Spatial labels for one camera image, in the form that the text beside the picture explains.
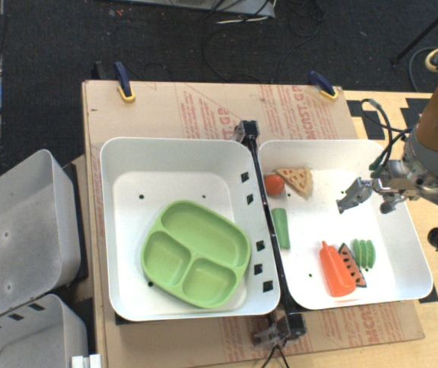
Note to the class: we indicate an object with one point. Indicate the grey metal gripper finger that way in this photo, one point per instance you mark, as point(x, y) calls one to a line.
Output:
point(389, 205)
point(353, 196)

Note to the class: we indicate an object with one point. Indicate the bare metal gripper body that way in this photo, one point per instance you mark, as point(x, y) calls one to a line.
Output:
point(399, 184)

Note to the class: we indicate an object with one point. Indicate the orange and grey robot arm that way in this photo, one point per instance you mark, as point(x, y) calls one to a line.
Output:
point(435, 121)

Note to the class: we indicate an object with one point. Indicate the white plastic tray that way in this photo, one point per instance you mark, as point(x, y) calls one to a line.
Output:
point(395, 244)
point(19, 236)
point(134, 175)
point(30, 336)

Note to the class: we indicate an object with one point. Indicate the green ribbed toy pea pod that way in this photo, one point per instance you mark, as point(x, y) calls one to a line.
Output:
point(364, 253)

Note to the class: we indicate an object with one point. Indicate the toy pizza slice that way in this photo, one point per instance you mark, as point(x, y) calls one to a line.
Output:
point(299, 180)

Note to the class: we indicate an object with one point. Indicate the toy watermelon slice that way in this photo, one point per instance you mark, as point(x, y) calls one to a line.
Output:
point(353, 267)

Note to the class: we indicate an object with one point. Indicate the orange toy bottle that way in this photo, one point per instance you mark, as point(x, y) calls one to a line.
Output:
point(335, 272)

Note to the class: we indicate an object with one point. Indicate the green toy cucumber piece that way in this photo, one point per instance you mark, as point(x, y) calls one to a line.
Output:
point(281, 228)

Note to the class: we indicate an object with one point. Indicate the orange toy tomato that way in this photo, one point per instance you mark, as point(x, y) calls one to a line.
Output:
point(274, 184)

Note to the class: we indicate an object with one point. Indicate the thin black rod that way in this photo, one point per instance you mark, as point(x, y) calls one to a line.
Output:
point(270, 221)

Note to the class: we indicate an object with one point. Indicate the green divided plate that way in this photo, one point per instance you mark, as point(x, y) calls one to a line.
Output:
point(195, 251)

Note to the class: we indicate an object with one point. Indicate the brown cardboard board red print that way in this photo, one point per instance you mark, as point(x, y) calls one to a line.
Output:
point(203, 109)

